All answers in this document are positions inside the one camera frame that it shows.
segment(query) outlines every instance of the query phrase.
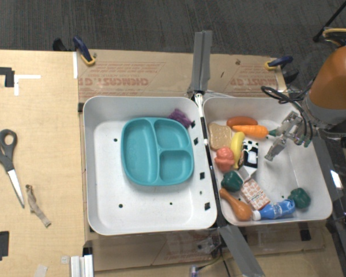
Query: yellow banana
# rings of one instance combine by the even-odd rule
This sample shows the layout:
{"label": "yellow banana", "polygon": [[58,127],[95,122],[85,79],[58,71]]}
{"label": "yellow banana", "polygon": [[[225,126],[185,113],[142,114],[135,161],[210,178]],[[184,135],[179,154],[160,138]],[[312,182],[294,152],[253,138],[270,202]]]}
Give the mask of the yellow banana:
{"label": "yellow banana", "polygon": [[233,155],[235,157],[234,169],[238,169],[238,162],[240,160],[242,143],[244,139],[245,139],[245,134],[243,132],[236,132],[233,135],[233,138],[231,140],[230,149],[233,152]]}

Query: scissors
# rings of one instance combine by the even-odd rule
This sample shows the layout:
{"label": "scissors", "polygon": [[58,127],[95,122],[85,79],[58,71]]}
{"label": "scissors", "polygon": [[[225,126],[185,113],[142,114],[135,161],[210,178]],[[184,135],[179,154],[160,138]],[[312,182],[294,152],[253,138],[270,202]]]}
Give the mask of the scissors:
{"label": "scissors", "polygon": [[[7,144],[5,142],[5,138],[7,136],[12,136],[13,138],[13,141],[10,144]],[[24,200],[21,187],[18,181],[16,170],[14,169],[13,165],[13,152],[17,144],[17,140],[17,134],[14,131],[11,131],[10,129],[4,129],[0,131],[0,163],[3,164],[6,172],[8,173],[19,202],[24,208]]]}

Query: teal divided plate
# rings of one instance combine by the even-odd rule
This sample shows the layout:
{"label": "teal divided plate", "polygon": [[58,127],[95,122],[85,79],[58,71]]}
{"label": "teal divided plate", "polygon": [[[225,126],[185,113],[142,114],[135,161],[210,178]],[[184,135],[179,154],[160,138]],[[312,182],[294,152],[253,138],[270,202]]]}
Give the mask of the teal divided plate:
{"label": "teal divided plate", "polygon": [[168,118],[136,118],[122,130],[122,164],[127,177],[145,186],[180,184],[194,169],[187,129]]}

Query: wooden surface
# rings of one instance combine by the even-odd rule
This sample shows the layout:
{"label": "wooden surface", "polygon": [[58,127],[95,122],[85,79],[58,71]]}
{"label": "wooden surface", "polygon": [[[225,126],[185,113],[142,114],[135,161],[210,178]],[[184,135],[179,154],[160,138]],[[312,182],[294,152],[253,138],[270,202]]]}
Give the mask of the wooden surface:
{"label": "wooden surface", "polygon": [[[20,80],[20,94],[4,87],[0,76],[0,130],[18,135],[14,166],[25,200],[22,209],[0,164],[0,231],[9,231],[9,255],[0,276],[33,276],[38,265],[47,277],[69,276],[62,256],[82,255],[84,244],[78,85],[72,53],[2,51],[0,66],[16,74],[39,74]],[[31,214],[25,193],[33,186],[37,203],[52,224],[45,228]]]}

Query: carrot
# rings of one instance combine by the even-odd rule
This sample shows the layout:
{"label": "carrot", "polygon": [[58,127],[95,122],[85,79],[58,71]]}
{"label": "carrot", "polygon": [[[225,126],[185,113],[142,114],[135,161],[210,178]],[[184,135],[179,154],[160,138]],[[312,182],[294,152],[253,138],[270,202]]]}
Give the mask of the carrot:
{"label": "carrot", "polygon": [[246,116],[236,116],[227,120],[227,126],[232,127],[235,125],[258,125],[258,121]]}
{"label": "carrot", "polygon": [[263,139],[269,134],[268,129],[263,125],[235,125],[233,130],[243,132],[247,136]]}

